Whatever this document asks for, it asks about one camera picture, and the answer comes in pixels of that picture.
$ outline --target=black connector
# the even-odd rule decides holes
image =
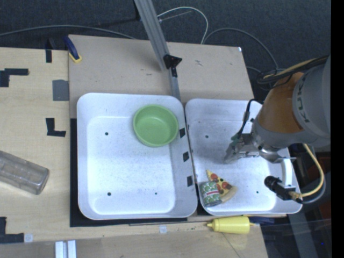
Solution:
[[[282,181],[279,178],[275,178],[273,176],[268,176],[264,180],[264,184],[274,193],[276,193],[277,197],[282,200],[291,200],[291,196],[289,195],[290,191],[295,191],[295,187],[288,187],[285,188],[282,186]]]

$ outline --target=white cable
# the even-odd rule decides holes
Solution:
[[[163,12],[163,13],[157,15],[157,17],[159,18],[159,17],[161,17],[161,16],[163,16],[163,15],[169,13],[169,12],[172,12],[172,11],[175,11],[175,10],[180,10],[180,9],[191,9],[191,10],[197,11],[198,13],[200,13],[200,14],[204,17],[205,22],[206,22],[206,27],[205,27],[204,35],[203,35],[202,40],[201,40],[201,42],[200,42],[201,44],[203,44],[204,38],[205,38],[206,34],[208,33],[208,26],[209,26],[209,24],[208,24],[208,19],[207,19],[207,17],[206,17],[206,16],[204,15],[204,13],[202,13],[200,10],[195,9],[195,8],[193,8],[193,7],[190,7],[190,6],[179,6],[179,7],[177,7],[177,8],[174,8],[174,9],[171,9],[171,10],[168,10],[168,11],[165,11],[165,12]]]

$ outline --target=green can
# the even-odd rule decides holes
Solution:
[[[199,186],[199,189],[205,207],[211,207],[222,203],[216,182],[204,182]]]

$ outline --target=yellow bottle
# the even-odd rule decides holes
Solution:
[[[235,234],[249,233],[250,225],[247,216],[219,218],[207,224],[207,226],[212,227],[214,231]]]

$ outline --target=white tray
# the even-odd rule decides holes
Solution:
[[[185,107],[192,158],[198,185],[207,181],[206,170],[218,174],[238,191],[230,200],[204,209],[214,216],[240,214],[289,214],[296,213],[302,205],[292,200],[281,200],[264,185],[264,179],[273,175],[282,179],[282,165],[272,164],[261,157],[243,158],[235,164],[225,164],[224,156],[231,137],[242,125],[247,101],[192,99]],[[250,118],[254,118],[261,105],[252,102]],[[244,133],[249,133],[252,123],[247,122]],[[280,155],[289,157],[288,149]],[[299,186],[290,160],[285,167],[292,173],[291,182]]]
[[[177,117],[169,145],[147,147],[133,116],[159,104]],[[95,94],[77,102],[78,205],[90,219],[184,218],[197,207],[184,109],[171,96]]]

